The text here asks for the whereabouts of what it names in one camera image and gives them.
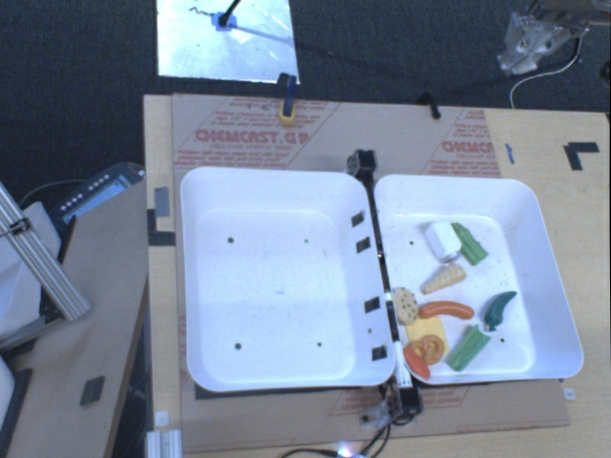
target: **toy hot dog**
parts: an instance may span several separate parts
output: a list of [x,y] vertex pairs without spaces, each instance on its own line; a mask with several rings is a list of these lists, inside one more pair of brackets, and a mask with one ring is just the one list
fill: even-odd
[[429,302],[425,303],[418,312],[421,319],[428,319],[434,316],[448,315],[458,319],[470,319],[474,316],[474,310],[469,305],[458,302]]

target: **green vegetable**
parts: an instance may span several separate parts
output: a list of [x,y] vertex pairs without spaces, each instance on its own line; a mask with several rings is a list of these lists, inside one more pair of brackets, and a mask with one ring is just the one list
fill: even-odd
[[460,251],[470,264],[475,266],[488,256],[488,252],[474,239],[469,229],[458,222],[453,222],[452,227],[460,239]]
[[488,331],[496,331],[496,327],[503,322],[505,305],[515,296],[516,292],[503,292],[495,296],[484,316],[484,322]]
[[488,344],[490,336],[486,336],[479,330],[476,324],[467,333],[467,337],[453,351],[448,359],[448,365],[454,371],[462,371],[473,358]]

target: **cookie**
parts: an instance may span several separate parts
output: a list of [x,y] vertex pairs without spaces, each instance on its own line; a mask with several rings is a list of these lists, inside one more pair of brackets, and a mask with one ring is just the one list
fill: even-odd
[[412,292],[407,288],[397,287],[392,290],[392,295],[399,322],[403,325],[415,323],[418,319],[418,304]]

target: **white cable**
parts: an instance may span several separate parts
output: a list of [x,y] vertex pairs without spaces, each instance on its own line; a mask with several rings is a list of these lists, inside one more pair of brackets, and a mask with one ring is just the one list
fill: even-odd
[[527,78],[519,80],[509,91],[509,103],[511,103],[512,109],[516,107],[516,104],[514,103],[514,92],[516,91],[517,87],[523,85],[527,81],[534,80],[535,78],[542,78],[543,76],[552,76],[553,74],[560,74],[560,73],[566,72],[575,63],[577,63],[579,59],[581,58],[581,55],[579,54],[580,50],[581,50],[581,38],[579,38],[579,43],[577,45],[577,50],[575,51],[575,55],[562,68],[560,68],[559,70],[555,70],[553,72],[535,74],[534,76],[528,76]]

